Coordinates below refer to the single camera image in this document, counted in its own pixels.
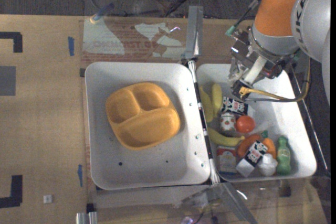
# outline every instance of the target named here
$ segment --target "white box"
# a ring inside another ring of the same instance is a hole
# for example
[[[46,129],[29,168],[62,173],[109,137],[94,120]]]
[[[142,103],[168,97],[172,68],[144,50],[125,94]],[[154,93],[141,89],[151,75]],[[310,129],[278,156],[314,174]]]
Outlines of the white box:
[[[197,71],[198,84],[209,92],[212,83],[222,86],[231,97],[227,77],[230,65],[206,64]],[[95,62],[85,73],[90,136],[91,175],[94,183],[106,190],[199,185],[208,180],[210,165],[190,71],[177,63]],[[124,148],[109,125],[105,101],[114,91],[138,82],[161,86],[174,103],[181,128],[168,141],[142,151]],[[286,73],[273,80],[264,79],[256,88],[293,97]],[[249,114],[259,128],[266,127],[270,138],[287,135],[292,152],[292,172],[288,176],[262,177],[256,170],[248,178],[228,176],[230,182],[299,178],[311,176],[316,160],[298,105],[257,102]]]

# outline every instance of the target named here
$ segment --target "red object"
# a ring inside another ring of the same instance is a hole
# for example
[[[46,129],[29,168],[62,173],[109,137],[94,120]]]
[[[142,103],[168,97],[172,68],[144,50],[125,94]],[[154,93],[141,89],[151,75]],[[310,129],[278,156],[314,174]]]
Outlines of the red object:
[[[236,130],[239,133],[252,132],[255,127],[256,127],[255,120],[247,115],[240,116],[236,121]]]

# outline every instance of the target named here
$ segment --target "green plastic bottle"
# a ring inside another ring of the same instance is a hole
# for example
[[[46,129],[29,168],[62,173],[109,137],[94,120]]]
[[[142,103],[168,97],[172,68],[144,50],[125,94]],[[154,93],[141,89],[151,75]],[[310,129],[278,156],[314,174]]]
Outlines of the green plastic bottle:
[[[285,136],[281,136],[278,139],[278,150],[277,150],[277,174],[278,175],[288,175],[290,173],[290,151],[287,146],[288,139]]]

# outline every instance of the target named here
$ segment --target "yellow banana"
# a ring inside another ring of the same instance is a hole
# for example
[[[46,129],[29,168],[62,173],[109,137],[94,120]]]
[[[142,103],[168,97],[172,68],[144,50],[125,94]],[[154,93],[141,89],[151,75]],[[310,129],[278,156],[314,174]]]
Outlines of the yellow banana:
[[[212,90],[212,107],[214,109],[214,116],[217,116],[223,104],[222,87],[218,83],[214,83],[212,85],[211,90]]]
[[[202,86],[200,86],[199,90],[204,110],[205,121],[208,123],[214,119],[214,109],[212,107],[210,96],[203,90]]]
[[[242,135],[241,137],[227,137],[218,133],[216,130],[212,128],[208,128],[208,135],[212,142],[221,146],[230,146],[234,147],[238,145],[241,140],[244,140],[245,137]]]

